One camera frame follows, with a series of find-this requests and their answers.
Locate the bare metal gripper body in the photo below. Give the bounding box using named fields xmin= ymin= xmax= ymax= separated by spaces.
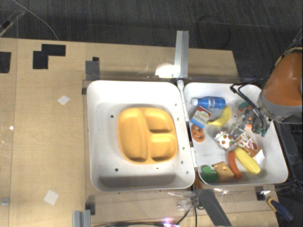
xmin=236 ymin=108 xmax=264 ymax=134

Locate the teal and orange toy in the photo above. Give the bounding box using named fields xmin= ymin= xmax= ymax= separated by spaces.
xmin=238 ymin=101 xmax=253 ymax=114

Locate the yellow banana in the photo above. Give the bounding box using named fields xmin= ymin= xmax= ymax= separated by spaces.
xmin=207 ymin=105 xmax=233 ymax=128

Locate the brown and white carton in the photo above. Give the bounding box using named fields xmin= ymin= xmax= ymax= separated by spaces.
xmin=233 ymin=134 xmax=266 ymax=163

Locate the orange sausage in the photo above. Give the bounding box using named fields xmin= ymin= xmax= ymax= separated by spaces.
xmin=227 ymin=150 xmax=243 ymax=180

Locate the yellow corn cob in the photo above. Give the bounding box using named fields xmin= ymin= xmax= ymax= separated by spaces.
xmin=234 ymin=147 xmax=261 ymax=175

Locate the white plastic tray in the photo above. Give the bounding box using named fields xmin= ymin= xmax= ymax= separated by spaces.
xmin=183 ymin=82 xmax=289 ymax=187
xmin=86 ymin=79 xmax=196 ymax=193

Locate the tan cheese wedge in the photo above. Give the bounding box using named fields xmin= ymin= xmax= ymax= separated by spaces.
xmin=213 ymin=161 xmax=235 ymax=182

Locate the green toy vegetable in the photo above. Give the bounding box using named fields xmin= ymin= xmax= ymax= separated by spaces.
xmin=201 ymin=165 xmax=218 ymax=183

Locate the orange pretzel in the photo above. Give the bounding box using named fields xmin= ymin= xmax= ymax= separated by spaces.
xmin=191 ymin=124 xmax=206 ymax=143

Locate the blue and red carton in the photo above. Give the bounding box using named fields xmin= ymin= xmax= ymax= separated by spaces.
xmin=190 ymin=105 xmax=212 ymax=129

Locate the blue plastic bottle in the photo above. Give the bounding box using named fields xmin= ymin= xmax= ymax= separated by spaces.
xmin=191 ymin=96 xmax=226 ymax=110

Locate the orange divided plate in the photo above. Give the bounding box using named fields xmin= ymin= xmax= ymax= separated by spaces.
xmin=116 ymin=106 xmax=179 ymax=165

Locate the pale wood board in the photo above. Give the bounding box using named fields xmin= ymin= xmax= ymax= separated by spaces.
xmin=82 ymin=43 xmax=278 ymax=227

